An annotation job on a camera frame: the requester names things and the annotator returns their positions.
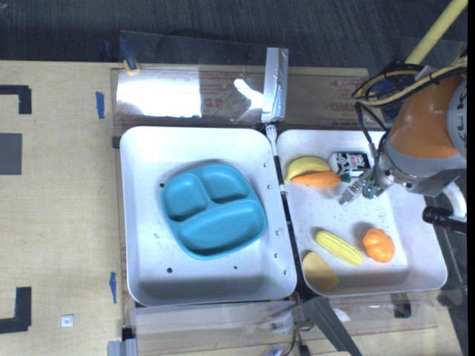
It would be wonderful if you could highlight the white plastic tray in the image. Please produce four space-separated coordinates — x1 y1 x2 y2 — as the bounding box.
276 128 449 298
119 125 298 307

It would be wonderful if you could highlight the black and white milk carton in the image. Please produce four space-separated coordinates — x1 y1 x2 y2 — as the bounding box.
327 151 372 178

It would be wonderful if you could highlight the blue divided plate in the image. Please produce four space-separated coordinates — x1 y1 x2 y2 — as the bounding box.
160 162 269 262

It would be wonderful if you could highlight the orange carrot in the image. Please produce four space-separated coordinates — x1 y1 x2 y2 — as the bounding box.
291 171 352 189

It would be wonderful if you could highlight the yellow bread slice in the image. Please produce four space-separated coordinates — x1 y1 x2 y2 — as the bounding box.
301 251 341 293

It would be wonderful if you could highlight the black cylinder on white bracket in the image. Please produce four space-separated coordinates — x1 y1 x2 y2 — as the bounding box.
422 181 468 236

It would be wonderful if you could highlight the orange bell pepper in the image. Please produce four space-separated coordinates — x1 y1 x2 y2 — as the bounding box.
362 228 396 264

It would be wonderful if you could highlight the yellow banana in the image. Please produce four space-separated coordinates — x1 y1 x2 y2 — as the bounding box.
284 155 332 185

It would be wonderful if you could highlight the yellow corn cob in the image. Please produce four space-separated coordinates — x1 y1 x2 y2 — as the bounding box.
315 229 364 267

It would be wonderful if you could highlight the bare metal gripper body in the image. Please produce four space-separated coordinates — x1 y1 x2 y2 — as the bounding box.
355 156 413 200

